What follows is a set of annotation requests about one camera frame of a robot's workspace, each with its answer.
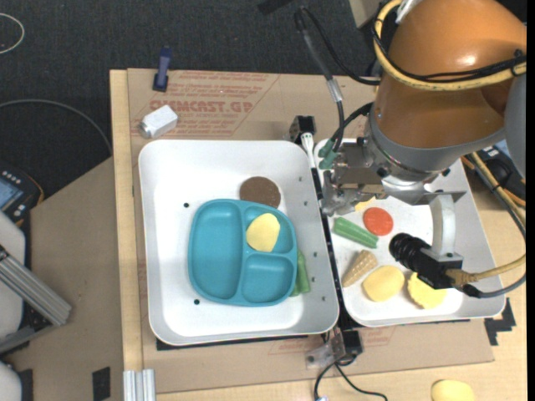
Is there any black block with thin wires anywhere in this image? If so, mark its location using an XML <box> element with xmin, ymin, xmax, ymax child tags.
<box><xmin>342</xmin><ymin>330</ymin><xmax>364</xmax><ymax>357</ymax></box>
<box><xmin>288</xmin><ymin>114</ymin><xmax>317</xmax><ymax>142</ymax></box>

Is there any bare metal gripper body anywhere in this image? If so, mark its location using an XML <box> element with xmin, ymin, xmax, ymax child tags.
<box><xmin>330</xmin><ymin>141</ymin><xmax>445</xmax><ymax>205</ymax></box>

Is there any yellow rounded toy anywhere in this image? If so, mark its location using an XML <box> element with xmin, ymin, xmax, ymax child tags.
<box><xmin>430</xmin><ymin>378</ymin><xmax>476</xmax><ymax>401</ymax></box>

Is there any beige ice cream cone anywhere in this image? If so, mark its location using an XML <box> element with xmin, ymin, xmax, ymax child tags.
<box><xmin>341</xmin><ymin>249</ymin><xmax>380</xmax><ymax>288</ymax></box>

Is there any blue divided plate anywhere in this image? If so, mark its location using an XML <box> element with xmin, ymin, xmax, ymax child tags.
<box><xmin>186</xmin><ymin>198</ymin><xmax>298</xmax><ymax>307</ymax></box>

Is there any thin black and white rod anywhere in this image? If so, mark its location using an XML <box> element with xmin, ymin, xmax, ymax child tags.
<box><xmin>300</xmin><ymin>133</ymin><xmax>349</xmax><ymax>330</ymax></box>

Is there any yellow potato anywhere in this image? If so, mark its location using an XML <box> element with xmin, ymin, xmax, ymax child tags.
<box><xmin>361</xmin><ymin>265</ymin><xmax>405</xmax><ymax>302</ymax></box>

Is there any white plastic tray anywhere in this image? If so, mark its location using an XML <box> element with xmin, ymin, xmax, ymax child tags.
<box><xmin>137</xmin><ymin>139</ymin><xmax>340</xmax><ymax>346</ymax></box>
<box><xmin>313</xmin><ymin>137</ymin><xmax>507</xmax><ymax>328</ymax></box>

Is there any yellow oval potato chip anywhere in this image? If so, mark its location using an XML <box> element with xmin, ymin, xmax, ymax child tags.
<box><xmin>245</xmin><ymin>212</ymin><xmax>282</xmax><ymax>252</ymax></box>

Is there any orange round carrot slice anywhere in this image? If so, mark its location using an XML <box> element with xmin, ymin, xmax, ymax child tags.
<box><xmin>362</xmin><ymin>206</ymin><xmax>395</xmax><ymax>236</ymax></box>

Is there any white small carton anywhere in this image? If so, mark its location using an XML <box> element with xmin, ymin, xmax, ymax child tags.
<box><xmin>137</xmin><ymin>104</ymin><xmax>180</xmax><ymax>140</ymax></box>

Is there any yellow ridged round chip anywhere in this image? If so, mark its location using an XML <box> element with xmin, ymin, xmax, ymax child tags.
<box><xmin>407</xmin><ymin>272</ymin><xmax>448</xmax><ymax>310</ymax></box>

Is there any black cylinder on white bracket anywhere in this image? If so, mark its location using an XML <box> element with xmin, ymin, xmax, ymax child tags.
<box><xmin>388</xmin><ymin>190</ymin><xmax>467</xmax><ymax>290</ymax></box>

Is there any green pea pod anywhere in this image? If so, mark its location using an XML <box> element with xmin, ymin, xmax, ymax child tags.
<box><xmin>289</xmin><ymin>250</ymin><xmax>313</xmax><ymax>297</ymax></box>
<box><xmin>332</xmin><ymin>216</ymin><xmax>380</xmax><ymax>249</ymax></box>

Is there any brown round biscuit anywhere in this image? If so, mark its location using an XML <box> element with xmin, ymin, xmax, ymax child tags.
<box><xmin>239</xmin><ymin>175</ymin><xmax>282</xmax><ymax>209</ymax></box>

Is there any brown cardboard board, red print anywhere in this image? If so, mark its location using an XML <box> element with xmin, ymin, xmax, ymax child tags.
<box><xmin>126</xmin><ymin>68</ymin><xmax>497</xmax><ymax>394</ymax></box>

